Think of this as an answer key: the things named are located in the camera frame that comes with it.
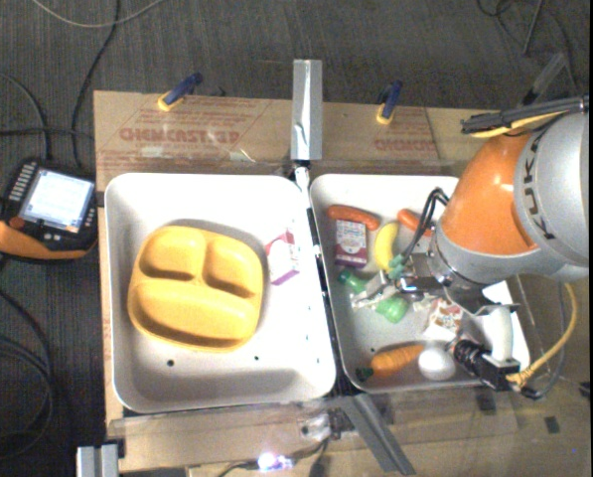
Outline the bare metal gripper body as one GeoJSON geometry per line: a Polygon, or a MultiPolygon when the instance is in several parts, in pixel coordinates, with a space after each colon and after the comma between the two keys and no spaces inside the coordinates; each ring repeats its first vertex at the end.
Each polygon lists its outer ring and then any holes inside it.
{"type": "Polygon", "coordinates": [[[409,258],[395,286],[402,295],[419,300],[425,296],[443,296],[454,282],[455,272],[441,254],[428,250],[409,258]]]}

